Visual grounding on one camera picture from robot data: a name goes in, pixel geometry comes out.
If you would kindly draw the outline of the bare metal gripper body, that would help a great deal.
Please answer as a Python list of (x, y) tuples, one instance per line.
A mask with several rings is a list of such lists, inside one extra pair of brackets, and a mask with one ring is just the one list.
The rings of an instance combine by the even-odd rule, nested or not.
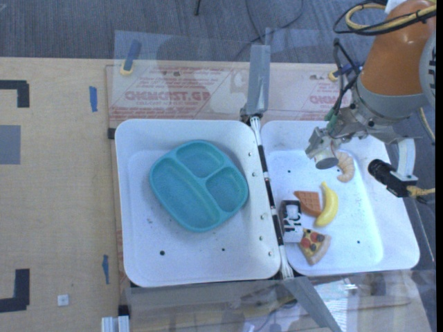
[(372, 136), (386, 144), (398, 143), (408, 138), (418, 138), (411, 133), (400, 133), (395, 130), (395, 125), (401, 120), (404, 119), (382, 117), (365, 106), (352, 103), (348, 107), (340, 108), (337, 114), (333, 114), (327, 124), (327, 134), (341, 142)]

